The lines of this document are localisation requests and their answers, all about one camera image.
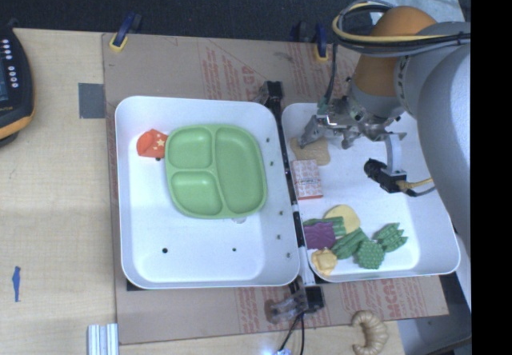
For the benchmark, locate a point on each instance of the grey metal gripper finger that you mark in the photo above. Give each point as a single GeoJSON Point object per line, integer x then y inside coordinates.
{"type": "Point", "coordinates": [309, 133]}
{"type": "Point", "coordinates": [349, 139]}

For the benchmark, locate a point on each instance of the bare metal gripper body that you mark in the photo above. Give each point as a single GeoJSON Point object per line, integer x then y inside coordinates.
{"type": "Point", "coordinates": [347, 121]}

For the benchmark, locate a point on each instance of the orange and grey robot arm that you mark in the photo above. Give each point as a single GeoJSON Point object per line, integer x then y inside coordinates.
{"type": "Point", "coordinates": [444, 113]}

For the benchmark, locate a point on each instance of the tan toy bread slice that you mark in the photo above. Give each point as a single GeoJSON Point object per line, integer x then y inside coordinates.
{"type": "Point", "coordinates": [316, 153]}

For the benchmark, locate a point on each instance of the white plastic tray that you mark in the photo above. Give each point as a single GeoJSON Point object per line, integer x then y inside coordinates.
{"type": "Point", "coordinates": [360, 189]}
{"type": "Point", "coordinates": [200, 249]}

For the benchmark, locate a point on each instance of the yellow toy potato chip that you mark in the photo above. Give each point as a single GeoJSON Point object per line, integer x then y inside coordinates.
{"type": "Point", "coordinates": [346, 215]}

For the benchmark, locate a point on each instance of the thin black and white rod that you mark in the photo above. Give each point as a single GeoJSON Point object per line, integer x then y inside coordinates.
{"type": "Point", "coordinates": [295, 209]}

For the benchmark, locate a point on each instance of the green divided plate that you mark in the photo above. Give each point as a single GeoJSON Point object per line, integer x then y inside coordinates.
{"type": "Point", "coordinates": [224, 169]}

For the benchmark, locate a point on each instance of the purple toy cabbage leaf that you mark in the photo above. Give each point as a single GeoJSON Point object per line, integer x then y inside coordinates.
{"type": "Point", "coordinates": [318, 236]}

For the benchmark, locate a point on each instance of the green toy pea pod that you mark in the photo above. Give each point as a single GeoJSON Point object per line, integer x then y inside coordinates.
{"type": "Point", "coordinates": [350, 243]}

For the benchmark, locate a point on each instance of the green toy beans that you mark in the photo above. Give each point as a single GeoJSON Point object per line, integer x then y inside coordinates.
{"type": "Point", "coordinates": [392, 237]}

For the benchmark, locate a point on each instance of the green round bumpy toy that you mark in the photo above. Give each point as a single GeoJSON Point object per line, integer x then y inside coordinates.
{"type": "Point", "coordinates": [370, 255]}

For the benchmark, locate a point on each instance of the yellow toy pasta piece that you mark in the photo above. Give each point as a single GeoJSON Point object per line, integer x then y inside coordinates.
{"type": "Point", "coordinates": [324, 261]}

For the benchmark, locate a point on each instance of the brown cardboard board, red print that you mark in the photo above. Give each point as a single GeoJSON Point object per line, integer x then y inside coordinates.
{"type": "Point", "coordinates": [168, 65]}

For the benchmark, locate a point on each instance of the red packet with yellow stars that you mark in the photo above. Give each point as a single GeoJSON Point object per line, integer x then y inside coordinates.
{"type": "Point", "coordinates": [150, 143]}

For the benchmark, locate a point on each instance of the tan toy croissant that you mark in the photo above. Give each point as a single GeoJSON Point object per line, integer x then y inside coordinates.
{"type": "Point", "coordinates": [374, 329]}

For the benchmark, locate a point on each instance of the black cylinder on white bracket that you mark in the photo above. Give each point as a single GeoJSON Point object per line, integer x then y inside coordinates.
{"type": "Point", "coordinates": [386, 175]}

